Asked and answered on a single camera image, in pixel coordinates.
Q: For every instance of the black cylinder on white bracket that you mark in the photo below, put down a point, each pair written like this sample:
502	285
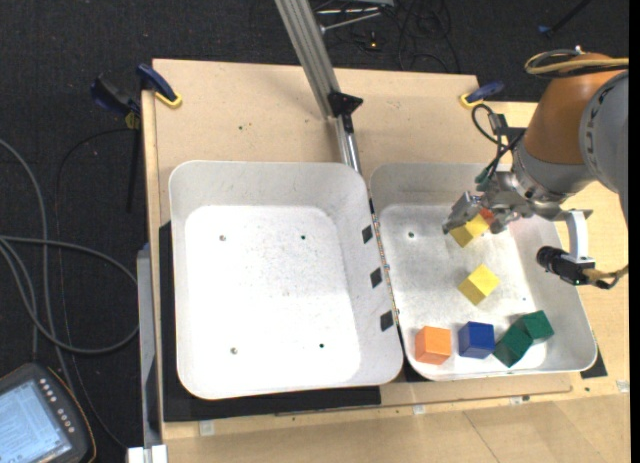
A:
565	263

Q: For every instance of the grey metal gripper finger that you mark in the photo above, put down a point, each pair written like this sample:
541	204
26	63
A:
459	213
502	223

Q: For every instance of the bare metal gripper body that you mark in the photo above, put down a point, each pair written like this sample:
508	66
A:
505	196

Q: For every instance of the orange cube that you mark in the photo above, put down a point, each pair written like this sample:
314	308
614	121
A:
432	346

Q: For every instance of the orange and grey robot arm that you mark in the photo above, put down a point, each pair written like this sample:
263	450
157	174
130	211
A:
565	116

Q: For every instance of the red cube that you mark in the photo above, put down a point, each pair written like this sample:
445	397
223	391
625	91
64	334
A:
486	214

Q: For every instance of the blue cube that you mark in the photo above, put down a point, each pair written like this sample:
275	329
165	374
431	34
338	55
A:
476	341

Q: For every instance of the pale wood board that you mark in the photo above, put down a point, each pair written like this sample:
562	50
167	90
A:
250	116

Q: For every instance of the white plastic tray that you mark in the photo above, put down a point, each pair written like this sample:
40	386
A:
270	291
430	281

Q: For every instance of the green cube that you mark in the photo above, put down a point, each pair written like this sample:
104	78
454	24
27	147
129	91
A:
539	326
511	348

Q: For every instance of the yellow cube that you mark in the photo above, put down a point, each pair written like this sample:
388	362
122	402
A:
467	233
479	285

